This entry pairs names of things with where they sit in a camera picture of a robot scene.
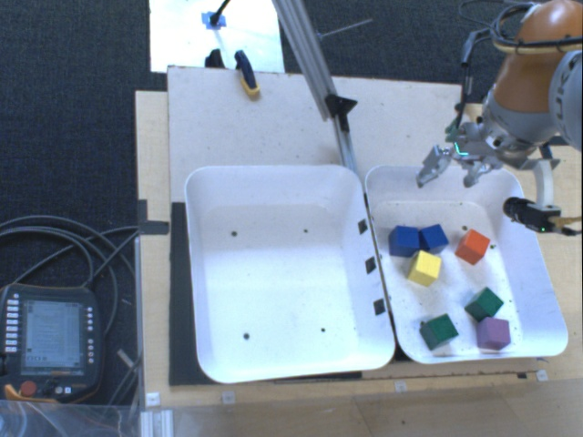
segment black carpet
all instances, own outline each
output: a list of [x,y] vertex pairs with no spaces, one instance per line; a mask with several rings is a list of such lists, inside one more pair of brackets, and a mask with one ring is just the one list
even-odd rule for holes
[[[305,0],[321,33],[373,18],[323,40],[333,74],[446,83],[460,81],[460,47],[477,29],[457,16],[462,1]],[[471,8],[486,20],[498,10]],[[149,72],[148,47],[148,0],[0,0],[0,222],[53,214],[99,230],[136,225],[134,92],[166,88]],[[299,71],[287,43],[284,58]],[[491,46],[476,51],[474,100],[501,58]],[[0,286],[51,249],[28,239],[2,244]],[[75,285],[82,269],[56,264],[40,282]],[[136,357],[132,283],[127,274],[120,280],[124,302],[93,403],[107,402],[127,370],[116,351]],[[106,281],[100,297],[105,310]]]

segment yellow block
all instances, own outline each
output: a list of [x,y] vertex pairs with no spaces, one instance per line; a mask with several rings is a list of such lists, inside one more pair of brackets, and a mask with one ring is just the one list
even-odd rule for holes
[[441,269],[441,258],[429,254],[425,251],[419,251],[413,261],[407,278],[410,281],[420,283],[428,287],[439,277],[439,270]]

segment wooden table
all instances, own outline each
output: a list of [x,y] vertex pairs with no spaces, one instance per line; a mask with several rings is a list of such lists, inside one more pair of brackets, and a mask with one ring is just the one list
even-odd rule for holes
[[[237,75],[231,71],[182,69],[195,70],[194,74],[189,73],[189,83],[184,88],[191,90],[192,108],[200,112],[199,120],[190,126],[189,132],[181,133],[188,137],[169,134],[167,93],[136,94],[138,194],[148,202],[148,219],[170,221],[170,196],[180,198],[180,191],[171,189],[170,184],[176,180],[170,175],[169,166],[172,141],[189,145],[196,157],[191,164],[194,168],[229,163],[338,163],[332,125],[320,119],[302,76],[260,74],[261,97],[253,102],[242,93]],[[342,96],[359,100],[349,119],[361,179],[376,165],[420,166],[433,144],[444,143],[443,131],[455,114],[453,106],[459,97],[459,86],[360,78],[335,78],[335,83]],[[220,108],[210,108],[218,98]],[[251,109],[254,113],[247,115],[247,110],[240,111],[240,108]],[[223,144],[217,142],[221,137]],[[570,147],[557,147],[555,155],[563,160],[555,171],[555,202],[564,209],[564,215],[578,216],[581,213],[581,154]],[[528,172],[516,175],[525,195],[533,198],[536,195],[534,177]],[[524,387],[526,383],[537,385],[540,370],[544,370],[551,381],[578,380],[580,387],[583,378],[581,238],[549,234],[540,236],[539,242],[568,325],[568,347],[555,358],[430,366],[398,362],[378,371],[365,372],[363,378],[356,381],[170,387],[170,237],[142,235],[145,393],[153,397],[151,404],[163,407],[220,404],[225,397],[229,397],[227,400],[234,397],[237,403],[345,400],[393,393],[395,389],[402,391],[404,388],[432,391],[494,386],[499,388],[497,390],[505,390],[504,387],[512,384],[517,387]]]

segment purple block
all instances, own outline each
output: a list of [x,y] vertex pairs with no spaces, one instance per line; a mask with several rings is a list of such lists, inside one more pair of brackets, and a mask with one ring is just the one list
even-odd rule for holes
[[438,254],[449,244],[449,241],[441,225],[433,225],[419,230],[419,244],[421,249],[431,254]]
[[502,350],[510,344],[508,321],[486,317],[477,324],[477,346],[488,350]]
[[419,230],[397,225],[389,235],[389,254],[410,258],[419,250]]

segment block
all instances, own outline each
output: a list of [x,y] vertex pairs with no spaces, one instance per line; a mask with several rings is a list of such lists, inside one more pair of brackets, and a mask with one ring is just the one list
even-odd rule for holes
[[419,251],[411,261],[407,278],[428,287],[439,277],[441,258],[425,251]]
[[445,345],[458,335],[454,323],[447,314],[422,324],[419,331],[429,350]]
[[389,254],[410,258],[419,250],[419,230],[397,225],[389,235]]
[[449,244],[441,225],[433,225],[419,230],[421,249],[431,254],[439,254]]
[[490,288],[484,288],[465,306],[465,311],[480,322],[486,317],[494,317],[503,304]]
[[508,321],[486,317],[476,327],[477,346],[488,350],[502,350],[510,344]]
[[481,258],[486,254],[488,245],[490,244],[490,239],[486,238],[482,233],[470,229],[462,237],[457,249],[455,250],[455,255],[458,258],[475,265]]

